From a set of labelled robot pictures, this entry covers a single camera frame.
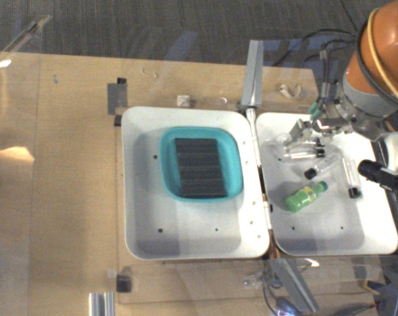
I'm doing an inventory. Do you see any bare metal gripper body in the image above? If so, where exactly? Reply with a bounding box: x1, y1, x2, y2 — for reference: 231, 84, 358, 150
312, 102, 355, 135

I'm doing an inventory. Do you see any green bottle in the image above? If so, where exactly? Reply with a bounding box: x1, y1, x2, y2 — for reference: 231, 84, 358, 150
284, 180, 329, 214

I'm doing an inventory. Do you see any white plastic tray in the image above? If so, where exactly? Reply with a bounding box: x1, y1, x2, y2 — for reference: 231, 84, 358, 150
121, 106, 271, 261
254, 112, 398, 257

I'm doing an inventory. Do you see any dark grey ribbed block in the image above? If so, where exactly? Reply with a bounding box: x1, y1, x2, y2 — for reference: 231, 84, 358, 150
174, 138, 228, 199

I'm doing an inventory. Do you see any teal bowl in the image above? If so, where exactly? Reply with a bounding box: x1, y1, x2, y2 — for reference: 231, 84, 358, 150
158, 126, 244, 201

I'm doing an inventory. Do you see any black cylinder on white bracket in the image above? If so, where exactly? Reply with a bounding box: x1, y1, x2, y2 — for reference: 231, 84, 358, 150
356, 132, 398, 192

